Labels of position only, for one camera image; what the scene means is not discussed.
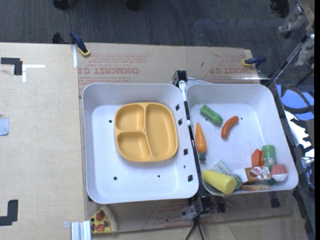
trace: gray carpet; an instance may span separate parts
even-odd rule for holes
[[[285,19],[271,13],[268,0],[142,0],[138,11],[126,2],[68,0],[60,10],[53,0],[0,0],[0,42],[50,44],[59,32],[70,43],[75,31],[94,43],[236,47],[267,57],[259,71],[272,76],[305,34],[302,27],[277,37]],[[290,0],[290,8],[296,3]],[[279,81],[294,85],[308,71],[290,66]],[[312,85],[313,76],[301,84],[307,91]]]

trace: black tape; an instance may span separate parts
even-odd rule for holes
[[[18,200],[8,202],[8,211],[6,216],[0,216],[0,226],[10,226],[12,222],[18,221]]]
[[[14,65],[14,75],[22,76],[22,61],[20,58],[1,58],[1,64]]]

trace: office chair wheel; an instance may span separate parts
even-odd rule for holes
[[[136,11],[139,7],[140,0],[128,0],[126,2],[126,7],[129,10]]]
[[[53,0],[53,4],[56,8],[64,10],[68,6],[68,0]]]

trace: metal bracket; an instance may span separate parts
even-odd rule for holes
[[[185,114],[187,118],[188,129],[189,129],[189,135],[192,143],[195,166],[196,166],[197,176],[199,180],[199,188],[196,193],[196,196],[194,197],[195,201],[189,207],[184,208],[181,211],[182,218],[187,220],[193,220],[196,216],[200,214],[205,214],[210,212],[214,207],[212,204],[212,200],[210,199],[209,196],[207,196],[207,190],[202,180],[198,151],[196,148],[195,139],[194,139],[191,121],[190,121],[190,112],[189,112],[189,106],[188,106],[187,94],[186,94],[187,81],[188,81],[187,72],[184,70],[177,70],[172,77],[172,84],[178,87],[182,92]]]
[[[70,234],[71,240],[92,240],[90,220],[72,222]]]

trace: toy carrot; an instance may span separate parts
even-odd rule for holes
[[[202,131],[202,128],[198,122],[195,126],[195,146],[199,153],[199,160],[206,160],[205,152],[207,151],[207,142],[204,132]]]

